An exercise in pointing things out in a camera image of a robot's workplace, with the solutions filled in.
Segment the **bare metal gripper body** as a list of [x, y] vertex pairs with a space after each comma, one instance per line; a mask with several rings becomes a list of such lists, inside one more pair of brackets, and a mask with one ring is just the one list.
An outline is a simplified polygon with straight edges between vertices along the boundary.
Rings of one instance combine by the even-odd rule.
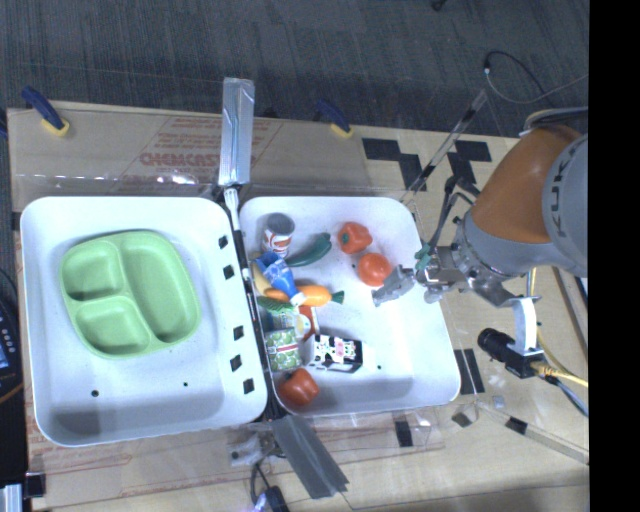
[[495, 294], [501, 288], [501, 274], [470, 246], [425, 244], [415, 253], [415, 259], [416, 280], [427, 294], [454, 290]]

